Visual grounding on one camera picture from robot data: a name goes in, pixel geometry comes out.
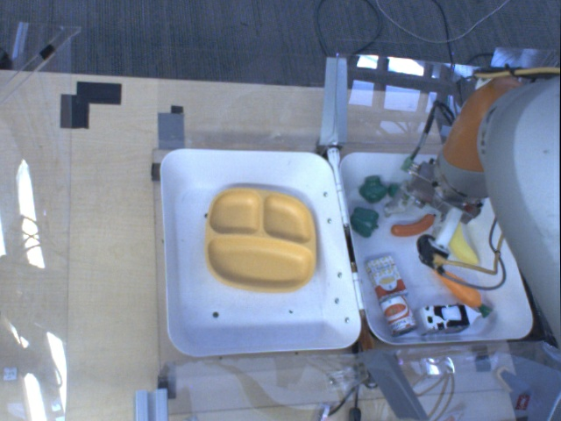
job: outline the can label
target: can label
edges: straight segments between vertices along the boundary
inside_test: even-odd
[[[405,283],[399,271],[397,271],[392,256],[369,260],[366,263],[366,272],[372,281],[380,303],[393,296],[407,295]]]
[[[380,303],[392,335],[397,337],[416,328],[415,317],[405,296],[394,296]]]

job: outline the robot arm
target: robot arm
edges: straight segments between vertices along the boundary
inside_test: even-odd
[[[495,215],[561,345],[559,78],[500,97],[481,122],[479,158]]]
[[[403,193],[453,227],[477,217],[488,197],[561,345],[559,124],[558,76],[530,84],[493,79],[467,100],[437,160],[411,167]],[[387,214],[400,204],[389,206]]]

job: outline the yellow divided plate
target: yellow divided plate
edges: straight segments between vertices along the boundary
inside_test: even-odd
[[[222,283],[261,292],[303,287],[316,268],[316,227],[297,198],[262,189],[227,189],[212,201],[204,253]]]

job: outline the table surface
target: table surface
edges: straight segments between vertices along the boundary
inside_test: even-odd
[[[60,95],[75,94],[78,82],[121,84],[121,104],[91,104],[88,129],[61,129]],[[409,98],[406,107],[400,108],[399,99],[392,100],[386,91],[378,91],[368,83],[349,90],[353,106],[349,120],[355,124],[349,151],[360,149],[362,139],[370,134],[376,151],[409,151],[416,143],[430,93],[407,94],[398,89],[405,100]],[[190,411],[200,421],[313,419],[322,397],[329,397],[327,401],[333,403],[343,395],[340,389],[326,383],[326,370],[336,367],[341,353],[318,354],[313,360],[295,353],[247,362],[224,358],[217,367],[215,362],[183,357],[162,341],[166,330],[159,304],[164,296],[160,239],[155,227],[160,214],[155,213],[154,186],[158,184],[151,179],[151,168],[153,152],[159,148],[158,115],[169,113],[172,106],[183,108],[188,146],[214,147],[230,140],[236,148],[294,146],[313,151],[321,124],[323,90],[40,73],[3,104],[3,126],[12,132],[24,128],[33,132],[45,130],[40,125],[50,123],[52,126],[40,138],[47,142],[49,135],[56,136],[59,146],[57,154],[45,153],[47,143],[20,153],[33,164],[31,175],[40,176],[41,191],[63,196],[67,201],[61,205],[60,199],[53,197],[41,202],[45,211],[49,210],[48,219],[55,224],[49,227],[50,232],[58,232],[55,220],[59,220],[63,224],[60,232],[67,234],[66,249],[64,245],[60,247],[61,254],[67,255],[67,267],[61,265],[67,275],[62,274],[48,287],[39,274],[30,274],[26,282],[28,288],[37,286],[32,296],[44,298],[32,303],[33,308],[41,310],[44,330],[58,329],[65,347],[67,415],[73,420],[132,419],[135,391],[155,389],[162,364],[175,360],[187,376],[180,390],[190,389],[190,402],[171,402],[175,414],[170,419],[188,419]],[[14,128],[16,120],[21,121],[21,129]],[[434,153],[438,142],[437,132],[433,131],[427,152]],[[70,187],[57,188],[56,182]],[[20,297],[16,290],[2,292],[4,306],[11,307],[13,303],[13,307],[19,307]],[[61,298],[62,304],[52,303],[54,298]],[[26,323],[36,326],[38,319],[36,315],[12,324],[21,334],[20,343],[29,330]],[[9,337],[6,332],[0,335],[3,342]],[[490,348],[501,357],[508,352],[503,343]],[[13,355],[3,354],[3,419],[32,419],[30,403],[26,405],[24,398],[29,397],[29,387],[23,373],[25,369],[41,368],[41,363],[48,361],[48,350],[42,351],[32,358],[21,355],[19,349]],[[324,367],[317,366],[318,360]],[[11,366],[20,373],[15,381],[6,380],[5,369]],[[42,379],[39,372],[35,375],[46,385],[46,378]],[[465,376],[449,410],[463,410],[468,404],[467,419],[513,417],[508,393],[492,373],[481,373],[472,367]],[[306,391],[308,398],[289,400],[295,393],[302,395]],[[427,411],[438,396],[435,390],[423,397]],[[378,389],[362,390],[360,399],[363,413],[368,414],[366,419],[392,419]],[[346,419],[347,410],[337,416],[333,418]]]

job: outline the wire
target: wire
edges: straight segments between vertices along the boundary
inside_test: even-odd
[[[409,34],[410,36],[413,36],[416,39],[422,40],[424,42],[429,42],[430,44],[448,44],[450,42],[453,42],[455,40],[460,40],[462,38],[464,38],[465,36],[467,36],[470,32],[472,32],[475,28],[477,28],[477,26],[479,26],[481,23],[485,22],[488,18],[490,18],[492,15],[494,15],[496,12],[500,11],[502,8],[504,8],[508,3],[510,3],[511,0],[505,0],[499,7],[497,7],[496,9],[494,9],[493,11],[491,11],[489,14],[487,14],[486,16],[484,16],[483,18],[479,19],[477,22],[475,22],[475,24],[473,24],[466,32],[463,32],[462,34],[455,36],[453,38],[450,38],[447,36],[446,39],[443,40],[434,40],[434,39],[428,39],[425,38],[423,36],[419,36],[418,34],[415,34],[414,32],[411,32],[410,30],[408,30],[407,28],[403,27],[402,25],[400,25],[399,23],[397,23],[395,20],[393,20],[381,7],[380,5],[380,0],[375,0],[376,1],[376,5],[378,6],[378,9],[380,10],[380,12],[382,13],[382,15],[387,18],[387,20],[389,20],[392,24],[394,24],[395,26],[397,26],[400,30],[406,32],[407,34]]]
[[[494,54],[493,53],[477,53],[474,56],[472,56],[469,60],[467,60],[466,62],[462,62],[462,64],[465,64],[466,66],[470,66],[472,65],[472,62],[474,62],[475,60],[479,59],[479,58],[493,58]]]
[[[451,109],[441,101],[435,100],[435,102],[432,104],[432,107],[430,108],[427,121],[424,124],[424,129],[423,129],[423,133],[421,134],[421,138],[419,139],[419,142],[417,143],[415,150],[413,150],[413,153],[411,153],[411,155],[409,156],[409,159],[411,161],[415,160],[415,157],[419,154],[421,148],[423,148],[424,143],[429,137],[430,128],[432,127],[432,123],[435,120],[435,113],[437,109],[439,109],[442,112],[444,118],[448,122],[448,125],[452,125],[452,123],[454,122],[454,113],[451,111]]]
[[[505,268],[505,263],[502,261],[501,258],[501,247],[502,247],[502,241],[504,240],[503,235],[501,234],[501,236],[499,237],[499,241],[497,243],[497,247],[494,246],[493,244],[493,234],[494,234],[494,230],[497,226],[497,218],[495,218],[493,220],[493,224],[491,225],[491,230],[489,231],[489,247],[491,248],[491,250],[494,253],[494,267],[497,268],[497,263],[499,265],[501,265],[501,271],[502,271],[502,275],[501,275],[501,280],[499,281],[499,283],[492,285],[490,287],[484,287],[484,286],[480,286],[480,285],[476,285],[476,284],[471,284],[469,282],[466,281],[460,281],[459,279],[456,279],[454,277],[451,277],[450,275],[448,275],[446,273],[445,270],[442,269],[442,267],[440,267],[440,269],[442,270],[442,273],[438,273],[444,278],[444,279],[448,279],[449,281],[455,282],[457,284],[463,285],[465,287],[470,287],[471,289],[476,289],[476,290],[497,290],[499,287],[502,286],[502,284],[505,283],[505,281],[507,280],[507,270]],[[469,264],[464,264],[463,262],[457,262],[458,264],[462,264],[459,265],[460,267],[463,268],[470,268],[470,267],[466,267],[466,265]]]
[[[561,69],[557,67],[538,68],[502,68],[491,71],[478,71],[473,74],[476,78],[502,78],[505,76],[534,76],[534,75],[560,75]]]
[[[360,385],[357,386],[357,391],[354,392],[354,407],[355,407],[355,409],[359,406],[359,391],[360,391]]]
[[[448,25],[448,19],[446,18],[446,14],[444,13],[444,9],[443,9],[442,5],[437,0],[430,0],[430,1],[432,3],[434,3],[435,6],[440,11],[440,15],[442,16],[442,20],[444,21],[444,32],[446,34],[446,38],[449,39],[450,38],[450,28],[449,28],[449,25]],[[450,66],[451,66],[451,71],[453,73],[454,68],[455,68],[455,61],[454,61],[454,53],[452,52],[451,41],[446,42],[446,47],[448,49],[448,55],[450,56]]]
[[[435,383],[433,383],[432,385],[430,385],[428,388],[424,389],[423,391],[419,391],[418,393],[415,392],[415,396],[423,396],[426,395],[427,393],[429,393],[429,391],[431,391],[432,389],[434,389],[435,387],[437,387],[439,384],[441,384],[443,382],[443,380],[446,378],[445,375],[443,375],[440,379],[438,379]]]
[[[322,51],[323,51],[323,54],[325,54],[325,56],[330,56],[329,55],[329,49],[327,48],[327,43],[325,42],[325,38],[323,37],[322,27],[319,23],[319,12],[322,9],[322,6],[326,1],[327,0],[320,0],[319,3],[316,6],[316,11],[314,13],[314,27],[316,28],[317,40],[319,41],[319,44],[320,44],[320,46],[322,48]],[[372,40],[370,40],[368,43],[364,44],[358,50],[352,52],[351,55],[359,54],[359,53],[364,52],[368,47],[370,47],[376,41],[376,39],[380,36],[380,32],[382,30],[381,16],[380,16],[380,13],[378,12],[378,10],[376,9],[376,7],[369,0],[362,0],[362,1],[365,2],[368,5],[368,8],[370,10],[372,10],[372,12],[376,15],[377,26],[376,26],[376,30],[374,31]]]
[[[501,257],[501,247],[502,247],[502,242],[504,240],[504,236],[501,234],[501,236],[499,237],[499,242],[497,244],[497,249],[494,250],[494,263],[493,263],[493,269],[489,269],[489,268],[483,268],[483,267],[479,267],[477,265],[472,265],[471,263],[465,263],[465,262],[460,262],[457,260],[448,260],[446,258],[444,258],[443,256],[439,255],[439,254],[435,254],[435,258],[434,258],[434,262],[436,265],[442,266],[442,265],[452,265],[453,267],[461,267],[461,268],[468,268],[471,269],[473,271],[480,271],[481,273],[485,273],[487,275],[492,275],[495,276],[497,274],[497,266],[499,263],[499,258]]]
[[[456,392],[456,379],[454,378],[454,374],[449,375],[450,379],[450,393],[448,393],[448,399],[444,404],[444,407],[435,415],[434,419],[439,419],[450,407],[450,403],[452,402],[452,398],[454,397],[454,393]]]
[[[349,400],[349,398],[352,396],[352,394],[354,392],[357,391],[357,388],[360,387],[361,383],[358,383],[357,385],[355,385],[354,387],[352,387],[349,392],[344,396],[344,398],[341,400],[341,402],[339,404],[337,404],[333,409],[330,409],[329,415],[328,416],[333,416],[335,415],[338,411],[341,410],[341,407],[343,407],[346,402]]]
[[[435,406],[432,408],[432,410],[427,413],[427,418],[431,419],[432,416],[437,412],[438,407],[440,407],[440,403],[442,402],[443,398],[444,398],[444,394],[446,393],[446,389],[448,388],[448,382],[450,380],[450,375],[446,375],[445,378],[443,378],[444,380],[444,385],[442,387],[442,389],[440,390],[440,394],[438,395],[438,399],[435,402]]]

